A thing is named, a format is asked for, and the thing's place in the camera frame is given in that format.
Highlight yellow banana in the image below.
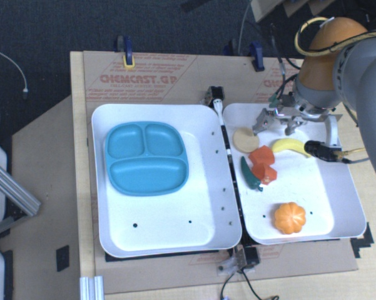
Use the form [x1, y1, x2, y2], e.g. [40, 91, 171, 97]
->
[270, 137, 312, 159]

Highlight black cylinder on white bracket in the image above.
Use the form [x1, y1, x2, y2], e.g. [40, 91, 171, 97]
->
[303, 114, 345, 163]

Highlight brown cardboard board red print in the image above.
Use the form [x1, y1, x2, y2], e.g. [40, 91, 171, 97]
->
[82, 50, 368, 295]

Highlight green chili pepper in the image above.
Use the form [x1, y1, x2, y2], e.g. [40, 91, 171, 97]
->
[240, 156, 264, 193]

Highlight white plastic tray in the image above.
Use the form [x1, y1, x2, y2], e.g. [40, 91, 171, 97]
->
[221, 102, 367, 246]
[91, 103, 243, 259]

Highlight blue divided plate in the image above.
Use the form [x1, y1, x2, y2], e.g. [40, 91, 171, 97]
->
[104, 121, 190, 197]

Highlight beige round biscuit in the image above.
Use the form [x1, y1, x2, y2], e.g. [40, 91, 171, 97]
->
[232, 127, 260, 154]

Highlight thin black and white rod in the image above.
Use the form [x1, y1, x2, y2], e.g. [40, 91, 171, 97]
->
[213, 99, 248, 246]

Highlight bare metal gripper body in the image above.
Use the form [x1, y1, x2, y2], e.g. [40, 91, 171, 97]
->
[273, 93, 331, 123]

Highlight orange red pepper pieces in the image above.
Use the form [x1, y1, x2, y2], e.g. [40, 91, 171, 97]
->
[248, 145, 278, 186]

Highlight orange pumpkin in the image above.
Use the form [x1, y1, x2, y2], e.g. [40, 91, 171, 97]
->
[273, 201, 307, 235]

